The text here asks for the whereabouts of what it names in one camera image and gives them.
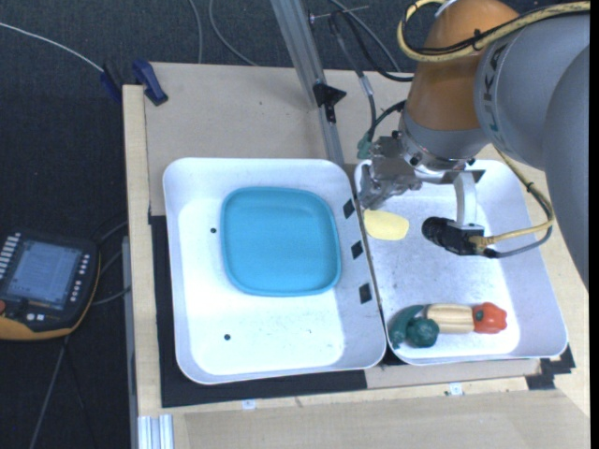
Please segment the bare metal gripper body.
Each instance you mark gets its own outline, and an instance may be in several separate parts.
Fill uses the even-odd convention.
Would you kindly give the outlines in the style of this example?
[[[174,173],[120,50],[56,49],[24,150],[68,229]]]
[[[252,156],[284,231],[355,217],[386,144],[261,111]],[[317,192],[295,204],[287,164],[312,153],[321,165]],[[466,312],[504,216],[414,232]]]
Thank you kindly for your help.
[[[378,181],[443,181],[473,156],[473,130],[403,129],[376,141],[369,171]]]

